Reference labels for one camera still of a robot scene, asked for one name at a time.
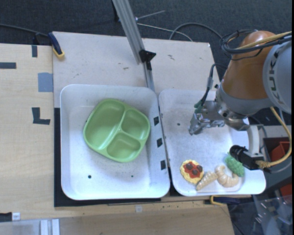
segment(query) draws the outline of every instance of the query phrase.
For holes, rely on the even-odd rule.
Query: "white tray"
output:
[[[203,95],[204,91],[176,89],[164,90],[159,95],[161,121],[174,188],[184,196],[259,194],[263,192],[266,188],[266,180],[261,170],[245,168],[245,175],[239,179],[238,185],[225,188],[214,181],[200,192],[197,192],[195,185],[187,182],[181,175],[180,166],[185,160],[196,160],[203,166],[205,172],[214,171],[216,166],[225,165],[224,159],[232,145],[246,146],[248,149],[247,132],[235,131],[228,126],[207,128],[198,135],[189,134],[188,126],[194,113],[194,104]],[[207,100],[214,100],[214,98],[215,92],[209,92]],[[225,173],[231,175],[228,168]]]
[[[83,138],[86,120],[106,98],[121,100],[144,113],[151,124],[149,138],[133,161],[119,163],[91,150]],[[60,94],[61,185],[74,200],[160,198],[170,179],[162,139],[156,94],[146,87],[68,85]]]

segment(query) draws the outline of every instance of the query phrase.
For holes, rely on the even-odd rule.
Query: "yellow cable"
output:
[[[290,148],[288,150],[288,152],[284,155],[284,157],[282,157],[281,159],[277,160],[277,161],[273,161],[273,162],[265,162],[265,161],[256,161],[256,164],[260,167],[260,168],[266,168],[266,167],[271,167],[273,165],[277,165],[283,161],[285,161],[290,154],[292,153],[292,136],[290,131],[288,130],[286,124],[282,121],[282,119],[280,118],[279,114],[276,112],[276,110],[271,106],[270,107],[271,111],[273,112],[273,114],[275,115],[275,117],[278,119],[279,123],[283,126],[283,128],[285,129],[285,131],[288,134],[289,140],[290,140]]]
[[[261,39],[259,41],[256,41],[254,43],[250,43],[248,45],[244,45],[244,46],[241,46],[241,47],[238,47],[236,49],[245,49],[245,48],[250,48],[250,47],[254,47],[256,45],[259,45],[259,44],[264,44],[264,43],[267,43],[267,42],[271,42],[271,41],[275,41],[281,37],[284,37],[285,35],[287,34],[290,34],[291,31],[288,31],[288,32],[285,32],[285,33],[281,33],[281,34],[277,34],[277,35],[273,35],[273,36],[270,36],[270,37],[266,37],[264,39]]]

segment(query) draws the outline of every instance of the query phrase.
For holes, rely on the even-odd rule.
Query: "black connector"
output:
[[[237,161],[241,162],[243,166],[249,170],[259,169],[256,161],[264,160],[264,156],[260,154],[249,154],[248,150],[245,147],[239,145],[234,145],[230,148],[230,155]]]

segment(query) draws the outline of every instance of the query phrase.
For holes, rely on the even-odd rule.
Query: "wooden table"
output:
[[[62,221],[66,227],[71,224],[72,229],[85,231],[92,230],[95,218],[102,229],[109,224],[103,234],[115,234],[118,227],[126,229],[124,222],[132,219],[136,220],[134,228],[145,234],[233,234],[227,207],[204,204],[208,196],[168,194],[154,203],[55,208],[54,93],[38,85],[39,75],[53,74],[54,58],[50,46],[0,44],[0,213],[19,212],[22,220],[67,218]],[[207,59],[210,68],[213,58],[209,52]],[[50,122],[33,123],[33,108],[40,110],[38,122]],[[75,221],[84,217],[84,224],[89,225],[76,226],[78,222],[71,217],[77,217]]]

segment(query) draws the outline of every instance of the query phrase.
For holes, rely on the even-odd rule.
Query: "wooden surface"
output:
[[[147,221],[148,224],[154,222],[155,227],[158,224],[159,228],[155,229],[159,233],[161,222],[154,217],[159,217],[168,227],[173,221],[171,228],[174,228],[177,220],[185,221],[188,212],[193,218],[203,216],[203,208],[205,219],[221,223],[216,231],[225,229],[227,233],[224,234],[233,234],[227,209],[204,205],[202,199],[208,197],[172,198],[167,195],[157,203],[55,208],[53,93],[38,90],[38,73],[53,73],[53,57],[51,47],[37,47],[38,57],[32,57],[31,46],[0,44],[0,62],[15,62],[17,66],[16,69],[0,69],[0,213],[20,212],[22,220],[91,215],[99,218],[100,215],[102,221],[112,218],[120,224],[127,216],[118,214],[126,213],[137,215],[135,218],[141,215],[137,224]],[[39,107],[40,118],[50,119],[50,124],[34,124],[32,107]],[[138,205],[142,213],[136,213]],[[214,230],[214,221],[210,223],[203,226]]]

